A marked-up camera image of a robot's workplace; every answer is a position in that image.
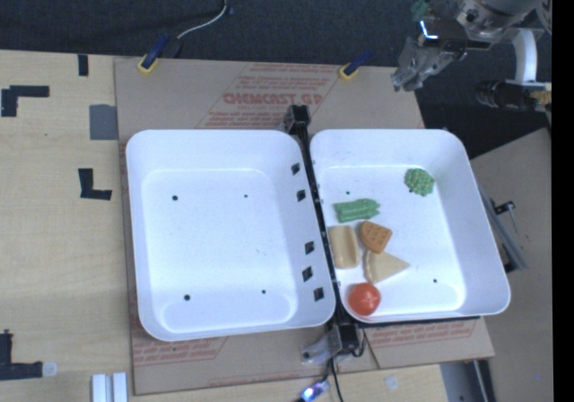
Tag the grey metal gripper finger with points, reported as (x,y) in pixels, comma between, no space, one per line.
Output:
(430,63)
(406,63)

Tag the brown cardboard board red print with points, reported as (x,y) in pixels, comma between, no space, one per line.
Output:
(215,95)

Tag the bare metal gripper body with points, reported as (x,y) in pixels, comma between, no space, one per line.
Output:
(466,28)

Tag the beige pizza slice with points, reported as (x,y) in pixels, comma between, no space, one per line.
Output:
(382,266)

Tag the tan bread roll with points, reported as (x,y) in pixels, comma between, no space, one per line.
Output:
(344,247)

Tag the red tomato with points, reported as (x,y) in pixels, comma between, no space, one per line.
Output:
(364,299)

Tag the black cylinder on white bracket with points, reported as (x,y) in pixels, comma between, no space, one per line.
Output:
(504,95)

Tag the green beans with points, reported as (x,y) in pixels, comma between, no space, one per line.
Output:
(356,210)

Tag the white plastic tray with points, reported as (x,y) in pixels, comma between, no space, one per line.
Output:
(215,234)
(421,247)

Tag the green broccoli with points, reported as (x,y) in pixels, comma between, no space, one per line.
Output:
(419,181)

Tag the orange waffle biscuit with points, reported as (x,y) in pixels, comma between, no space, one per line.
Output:
(375,236)

